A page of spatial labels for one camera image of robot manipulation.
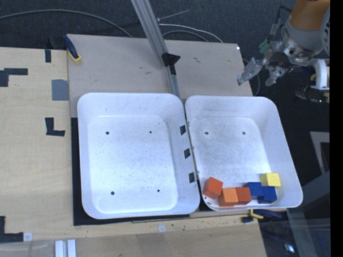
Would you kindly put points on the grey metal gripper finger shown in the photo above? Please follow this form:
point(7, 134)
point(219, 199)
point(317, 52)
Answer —
point(249, 69)
point(275, 74)

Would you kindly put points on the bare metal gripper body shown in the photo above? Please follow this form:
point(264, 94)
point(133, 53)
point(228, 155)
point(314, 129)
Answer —
point(293, 56)

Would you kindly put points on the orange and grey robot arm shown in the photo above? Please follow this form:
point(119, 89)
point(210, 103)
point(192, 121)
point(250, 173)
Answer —
point(308, 12)

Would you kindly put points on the white plastic tray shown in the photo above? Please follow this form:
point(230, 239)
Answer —
point(128, 157)
point(230, 149)

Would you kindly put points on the yellow cube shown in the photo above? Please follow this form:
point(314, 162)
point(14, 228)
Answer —
point(270, 179)

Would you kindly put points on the blue cube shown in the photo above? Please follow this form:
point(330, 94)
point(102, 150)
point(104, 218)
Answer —
point(268, 195)
point(255, 188)

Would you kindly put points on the dark orange cube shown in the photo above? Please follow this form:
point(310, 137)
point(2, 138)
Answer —
point(244, 195)
point(212, 187)

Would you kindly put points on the light orange cube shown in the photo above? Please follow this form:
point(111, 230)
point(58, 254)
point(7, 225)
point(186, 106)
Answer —
point(229, 197)

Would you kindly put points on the pale wood board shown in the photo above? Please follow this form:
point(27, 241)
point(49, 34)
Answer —
point(118, 66)

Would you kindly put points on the black cylinder on white bracket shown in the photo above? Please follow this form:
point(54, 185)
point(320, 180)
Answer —
point(321, 75)

